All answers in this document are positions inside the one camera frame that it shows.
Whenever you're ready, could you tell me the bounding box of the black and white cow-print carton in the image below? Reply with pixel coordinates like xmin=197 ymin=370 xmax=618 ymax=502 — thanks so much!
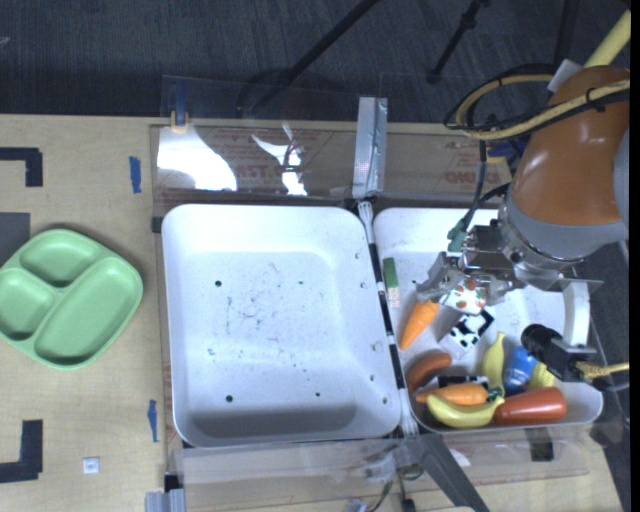
xmin=438 ymin=308 xmax=497 ymax=357

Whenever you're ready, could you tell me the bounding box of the yellow round toy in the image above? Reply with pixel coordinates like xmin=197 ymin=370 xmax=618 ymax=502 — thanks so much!
xmin=527 ymin=361 xmax=557 ymax=392

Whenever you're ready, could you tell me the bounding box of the green and white packet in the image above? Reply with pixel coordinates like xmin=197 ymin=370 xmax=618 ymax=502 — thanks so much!
xmin=381 ymin=256 xmax=402 ymax=310

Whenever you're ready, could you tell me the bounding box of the brown sausage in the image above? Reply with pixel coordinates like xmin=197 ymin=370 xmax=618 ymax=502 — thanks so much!
xmin=405 ymin=351 xmax=454 ymax=395

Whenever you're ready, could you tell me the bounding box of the black cylinder on white bracket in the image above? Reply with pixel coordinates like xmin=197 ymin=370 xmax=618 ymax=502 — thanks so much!
xmin=519 ymin=282 xmax=599 ymax=384

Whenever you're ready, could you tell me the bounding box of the orange carrot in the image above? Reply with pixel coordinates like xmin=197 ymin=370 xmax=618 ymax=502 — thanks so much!
xmin=414 ymin=381 xmax=505 ymax=407
xmin=397 ymin=298 xmax=441 ymax=352

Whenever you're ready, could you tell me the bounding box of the blue bottle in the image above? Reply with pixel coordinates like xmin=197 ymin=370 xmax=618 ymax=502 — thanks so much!
xmin=502 ymin=345 xmax=540 ymax=397

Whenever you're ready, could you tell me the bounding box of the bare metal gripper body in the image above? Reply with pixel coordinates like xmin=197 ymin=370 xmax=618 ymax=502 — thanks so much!
xmin=457 ymin=224 xmax=572 ymax=290

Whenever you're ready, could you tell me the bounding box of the green divided plate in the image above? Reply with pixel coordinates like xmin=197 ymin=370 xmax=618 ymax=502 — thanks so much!
xmin=0 ymin=228 xmax=145 ymax=372

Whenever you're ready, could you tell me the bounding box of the red sausage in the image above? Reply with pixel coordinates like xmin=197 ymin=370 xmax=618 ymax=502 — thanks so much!
xmin=493 ymin=385 xmax=569 ymax=428

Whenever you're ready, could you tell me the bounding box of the white plastic tray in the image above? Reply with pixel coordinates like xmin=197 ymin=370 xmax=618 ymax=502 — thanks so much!
xmin=160 ymin=202 xmax=404 ymax=448
xmin=372 ymin=206 xmax=605 ymax=434

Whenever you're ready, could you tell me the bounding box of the thin black and white rod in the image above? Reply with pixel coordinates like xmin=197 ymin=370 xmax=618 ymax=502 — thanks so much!
xmin=357 ymin=199 xmax=418 ymax=437

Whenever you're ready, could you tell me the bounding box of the white carton with orange print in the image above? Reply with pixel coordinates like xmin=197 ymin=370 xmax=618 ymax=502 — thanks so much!
xmin=445 ymin=277 xmax=489 ymax=316

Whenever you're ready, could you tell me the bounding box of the yellow banana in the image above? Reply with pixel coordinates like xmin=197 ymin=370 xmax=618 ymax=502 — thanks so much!
xmin=481 ymin=330 xmax=508 ymax=397
xmin=425 ymin=392 xmax=507 ymax=430

